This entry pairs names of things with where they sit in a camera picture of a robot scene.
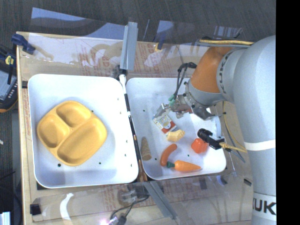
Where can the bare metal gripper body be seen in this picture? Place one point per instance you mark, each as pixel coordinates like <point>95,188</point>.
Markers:
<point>201,112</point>

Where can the pale yellow wedge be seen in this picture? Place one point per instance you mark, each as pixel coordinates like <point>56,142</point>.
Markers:
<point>175,135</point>

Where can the white plastic tray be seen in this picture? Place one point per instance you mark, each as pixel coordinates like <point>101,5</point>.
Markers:
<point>145,97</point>
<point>77,88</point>

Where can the orange red sausage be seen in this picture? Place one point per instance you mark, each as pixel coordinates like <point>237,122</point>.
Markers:
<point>167,154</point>

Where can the black cylinder on white bracket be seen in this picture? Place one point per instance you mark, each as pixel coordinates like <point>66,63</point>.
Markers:
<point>205,135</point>

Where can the brown ice cream cone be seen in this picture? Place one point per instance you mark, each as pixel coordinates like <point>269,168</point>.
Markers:
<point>146,149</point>

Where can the brown cardboard board red print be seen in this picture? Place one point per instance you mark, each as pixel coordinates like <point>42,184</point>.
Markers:
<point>77,55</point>

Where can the orange bell pepper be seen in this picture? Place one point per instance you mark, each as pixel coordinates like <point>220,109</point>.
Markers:
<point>199,146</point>

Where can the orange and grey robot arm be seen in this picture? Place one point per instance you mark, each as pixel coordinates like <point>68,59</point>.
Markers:
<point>253,83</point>

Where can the white and red carton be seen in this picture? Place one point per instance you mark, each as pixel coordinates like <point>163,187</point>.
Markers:
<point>165,123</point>

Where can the yellow divided plate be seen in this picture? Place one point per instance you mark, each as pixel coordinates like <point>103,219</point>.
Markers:
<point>71,133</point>

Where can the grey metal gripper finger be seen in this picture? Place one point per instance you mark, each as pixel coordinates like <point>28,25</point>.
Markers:
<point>159,114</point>
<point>165,107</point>

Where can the orange carrot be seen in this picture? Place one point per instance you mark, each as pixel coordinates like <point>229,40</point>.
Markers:
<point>186,166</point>

